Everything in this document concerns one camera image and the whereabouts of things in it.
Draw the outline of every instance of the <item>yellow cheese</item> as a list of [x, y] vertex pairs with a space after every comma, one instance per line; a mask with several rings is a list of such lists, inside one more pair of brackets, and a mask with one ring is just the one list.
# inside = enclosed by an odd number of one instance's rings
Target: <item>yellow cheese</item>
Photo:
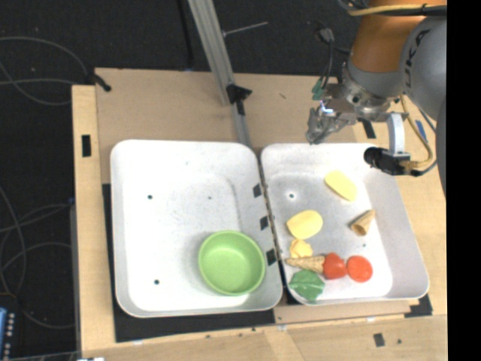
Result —
[[321, 230], [322, 224], [321, 215], [314, 210], [302, 211], [286, 222], [291, 234], [298, 239], [307, 239], [317, 234]]
[[342, 171], [334, 170], [329, 172], [325, 176], [324, 181], [337, 194], [348, 201], [354, 201], [358, 195], [357, 187]]
[[310, 244], [297, 238], [292, 241], [289, 251], [291, 252], [291, 258], [304, 258], [313, 255], [313, 248]]

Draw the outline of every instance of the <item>yellow toy food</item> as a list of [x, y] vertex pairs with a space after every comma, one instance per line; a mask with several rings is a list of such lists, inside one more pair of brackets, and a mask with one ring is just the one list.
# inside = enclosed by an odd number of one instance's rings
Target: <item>yellow toy food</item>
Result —
[[340, 170], [329, 172], [324, 181], [325, 184], [348, 201], [354, 201], [358, 195], [355, 184]]
[[314, 210], [306, 210], [291, 217], [286, 225], [295, 238], [307, 239], [317, 234], [323, 223], [321, 214]]
[[313, 255], [313, 248], [302, 239], [292, 241], [289, 251], [291, 252], [291, 258], [303, 258]]
[[371, 226], [371, 222], [376, 216], [376, 211], [374, 209], [368, 210], [363, 213], [360, 217], [357, 217], [351, 224], [350, 228], [357, 235], [366, 235]]
[[312, 272], [322, 274], [324, 272], [324, 256], [310, 256], [309, 258], [287, 258], [286, 263], [296, 268], [311, 270]]

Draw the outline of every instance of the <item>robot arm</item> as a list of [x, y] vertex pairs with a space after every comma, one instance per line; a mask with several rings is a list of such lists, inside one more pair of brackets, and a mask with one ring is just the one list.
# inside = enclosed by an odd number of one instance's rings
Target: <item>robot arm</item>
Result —
[[406, 95], [437, 125], [437, 164], [445, 189], [446, 10], [447, 0], [338, 0], [362, 16], [339, 84], [315, 87], [319, 107], [311, 109], [306, 133], [311, 144], [357, 119], [387, 122], [389, 150], [376, 149], [365, 160], [389, 174], [413, 174], [416, 162], [405, 153], [402, 120], [406, 112], [388, 112]]

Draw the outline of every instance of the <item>toy food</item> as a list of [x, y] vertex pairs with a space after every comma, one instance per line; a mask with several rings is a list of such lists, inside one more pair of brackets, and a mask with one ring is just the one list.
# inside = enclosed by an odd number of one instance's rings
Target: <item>toy food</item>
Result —
[[324, 181], [325, 184], [348, 201], [354, 201], [358, 195], [355, 184], [340, 170], [329, 172], [324, 177]]
[[295, 238], [307, 239], [317, 234], [323, 223], [321, 214], [314, 210], [306, 210], [291, 217], [286, 225]]
[[328, 280], [335, 280], [347, 275], [344, 260], [336, 253], [329, 253], [324, 259], [324, 276]]
[[357, 235], [366, 235], [371, 226], [371, 222], [376, 216], [375, 210], [368, 210], [363, 213], [360, 217], [357, 217], [350, 225], [352, 231]]
[[324, 290], [325, 283], [319, 276], [310, 270], [300, 270], [295, 273], [289, 282], [289, 287], [308, 301], [316, 298]]
[[313, 255], [313, 248], [306, 241], [302, 239], [295, 239], [292, 241], [289, 248], [291, 258], [303, 258]]
[[322, 274], [324, 272], [324, 260], [324, 256], [311, 256], [309, 258], [288, 258], [286, 263], [296, 268]]
[[351, 256], [347, 260], [347, 274], [357, 282], [366, 282], [373, 276], [371, 263], [363, 256]]

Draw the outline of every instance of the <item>black clamp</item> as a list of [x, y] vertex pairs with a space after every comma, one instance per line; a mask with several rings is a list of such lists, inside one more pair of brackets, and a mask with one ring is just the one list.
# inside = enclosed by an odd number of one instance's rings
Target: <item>black clamp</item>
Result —
[[237, 105], [237, 113], [245, 116], [246, 112], [244, 110], [244, 100], [247, 98], [247, 96], [253, 93], [252, 90], [236, 86], [235, 84], [229, 84], [226, 90], [228, 100], [231, 102], [231, 105], [235, 103]]
[[95, 74], [94, 72], [88, 74], [87, 76], [85, 76], [85, 81], [88, 83], [88, 84], [93, 84], [94, 86], [96, 84], [98, 84], [100, 87], [102, 87], [104, 89], [104, 91], [106, 93], [108, 93], [109, 91], [112, 90], [112, 87], [109, 86], [107, 83], [105, 83], [105, 80], [102, 79], [100, 76], [98, 76], [97, 74]]
[[392, 155], [389, 150], [385, 148], [369, 147], [364, 152], [364, 161], [371, 167], [390, 175], [408, 175], [409, 170], [403, 165], [404, 162], [410, 161], [408, 153]]

